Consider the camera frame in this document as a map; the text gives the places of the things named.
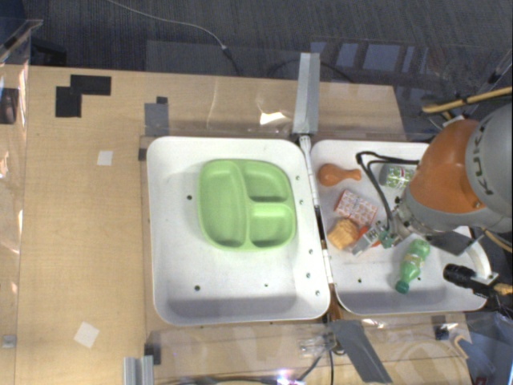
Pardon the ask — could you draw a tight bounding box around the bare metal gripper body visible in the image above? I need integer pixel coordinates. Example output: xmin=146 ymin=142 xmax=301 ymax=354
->
xmin=374 ymin=208 xmax=410 ymax=249

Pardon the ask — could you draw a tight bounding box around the yellow biscuit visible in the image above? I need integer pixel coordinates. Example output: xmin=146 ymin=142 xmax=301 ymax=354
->
xmin=326 ymin=218 xmax=361 ymax=251

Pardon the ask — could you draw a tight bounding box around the pink and white packet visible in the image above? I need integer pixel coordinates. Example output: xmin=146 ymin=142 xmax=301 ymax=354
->
xmin=333 ymin=189 xmax=379 ymax=226

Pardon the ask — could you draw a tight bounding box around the green plastic bottle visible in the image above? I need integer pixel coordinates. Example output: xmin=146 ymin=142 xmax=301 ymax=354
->
xmin=394 ymin=238 xmax=431 ymax=295

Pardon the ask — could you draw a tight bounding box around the white plastic tray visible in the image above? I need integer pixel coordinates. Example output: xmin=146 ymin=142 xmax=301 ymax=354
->
xmin=145 ymin=135 xmax=332 ymax=328
xmin=309 ymin=139 xmax=492 ymax=318

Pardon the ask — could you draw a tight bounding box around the green and white can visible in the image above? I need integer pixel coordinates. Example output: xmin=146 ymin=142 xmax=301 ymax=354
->
xmin=378 ymin=163 xmax=418 ymax=190

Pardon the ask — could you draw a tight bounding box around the orange toy drumstick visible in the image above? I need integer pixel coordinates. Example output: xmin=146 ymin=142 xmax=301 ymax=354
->
xmin=317 ymin=163 xmax=363 ymax=188

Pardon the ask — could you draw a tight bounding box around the green divided plate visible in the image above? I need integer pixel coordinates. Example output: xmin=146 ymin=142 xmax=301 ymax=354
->
xmin=196 ymin=158 xmax=298 ymax=252

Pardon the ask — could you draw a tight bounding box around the black cylinder on white bracket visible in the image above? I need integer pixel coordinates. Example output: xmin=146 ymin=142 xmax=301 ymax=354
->
xmin=442 ymin=238 xmax=500 ymax=297

